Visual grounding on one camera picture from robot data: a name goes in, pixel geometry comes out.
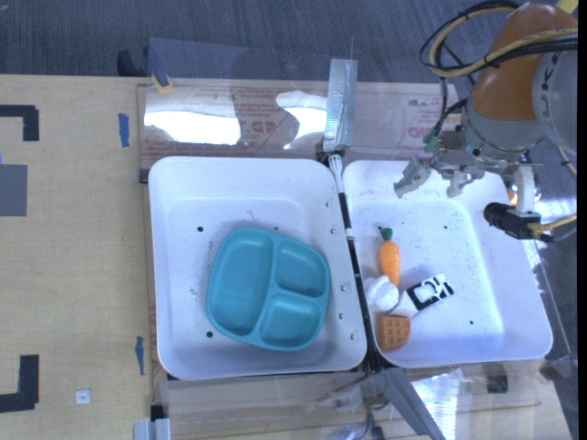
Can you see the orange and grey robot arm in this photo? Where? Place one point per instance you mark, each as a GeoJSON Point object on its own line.
{"type": "Point", "coordinates": [504, 90]}

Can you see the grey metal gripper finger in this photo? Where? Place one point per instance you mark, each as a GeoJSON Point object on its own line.
{"type": "Point", "coordinates": [459, 183]}
{"type": "Point", "coordinates": [413, 177]}

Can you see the orange carrot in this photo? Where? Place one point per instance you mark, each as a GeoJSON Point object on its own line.
{"type": "Point", "coordinates": [390, 257]}

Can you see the blue divided plate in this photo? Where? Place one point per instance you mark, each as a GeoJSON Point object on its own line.
{"type": "Point", "coordinates": [266, 287]}

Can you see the white lumpy toy food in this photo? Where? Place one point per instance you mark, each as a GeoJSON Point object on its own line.
{"type": "Point", "coordinates": [381, 295]}

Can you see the black cylinder on white bracket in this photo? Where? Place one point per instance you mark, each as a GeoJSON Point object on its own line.
{"type": "Point", "coordinates": [509, 220]}

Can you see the white and black carton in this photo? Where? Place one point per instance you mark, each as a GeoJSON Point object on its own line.
{"type": "Point", "coordinates": [431, 291]}

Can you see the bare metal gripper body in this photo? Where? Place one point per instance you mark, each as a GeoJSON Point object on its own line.
{"type": "Point", "coordinates": [458, 156]}

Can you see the white plastic tray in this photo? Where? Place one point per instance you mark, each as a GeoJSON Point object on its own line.
{"type": "Point", "coordinates": [458, 337]}
{"type": "Point", "coordinates": [257, 186]}

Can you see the orange waffle biscuit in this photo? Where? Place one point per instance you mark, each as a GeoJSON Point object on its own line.
{"type": "Point", "coordinates": [392, 333]}

